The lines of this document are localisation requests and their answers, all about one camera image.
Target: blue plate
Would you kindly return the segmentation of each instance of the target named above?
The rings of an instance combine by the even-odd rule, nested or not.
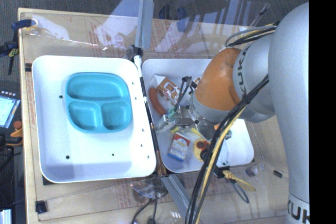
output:
[[[129,89],[114,74],[75,73],[66,83],[65,98],[69,121],[82,132],[118,132],[132,120]]]

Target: yellow cable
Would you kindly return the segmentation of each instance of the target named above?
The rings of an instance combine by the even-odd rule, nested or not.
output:
[[[227,179],[233,179],[235,181],[237,181],[237,184],[242,187],[245,190],[248,191],[256,191],[256,188],[254,186],[252,186],[250,183],[247,183],[246,181],[242,180],[239,177],[236,177],[233,173],[231,173],[229,170],[224,170],[223,171],[223,175],[225,176],[225,178]]]
[[[221,145],[222,145],[222,142],[226,136],[226,134],[229,132],[230,128],[232,127],[232,125],[234,124],[234,122],[239,118],[240,114],[244,111],[245,107],[231,120],[231,122],[224,128],[222,134],[220,135],[220,137],[218,138],[217,140],[217,143],[214,147],[214,150],[213,150],[213,154],[211,156],[211,160],[209,162],[209,166],[206,170],[206,173],[205,173],[205,176],[204,176],[204,180],[203,180],[203,185],[202,185],[202,191],[201,191],[201,196],[203,195],[203,192],[205,190],[205,186],[206,186],[206,183],[207,181],[209,180],[209,177],[210,177],[210,174],[211,174],[211,170],[212,170],[212,167],[215,163],[215,158],[216,158],[216,155],[218,153],[218,151],[220,150],[221,148]],[[199,218],[201,216],[201,210],[199,211],[199,214],[197,216],[197,220],[196,220],[196,224],[198,224],[199,222]]]

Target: black clamp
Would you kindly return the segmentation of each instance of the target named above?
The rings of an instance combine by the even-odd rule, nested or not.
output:
[[[8,75],[12,74],[14,56],[19,53],[18,37],[17,37],[18,30],[35,24],[36,22],[31,19],[20,20],[13,23],[12,24],[12,29],[14,31],[13,39],[11,41],[5,42],[4,45],[0,46],[0,57],[8,55],[11,58],[9,61]]]

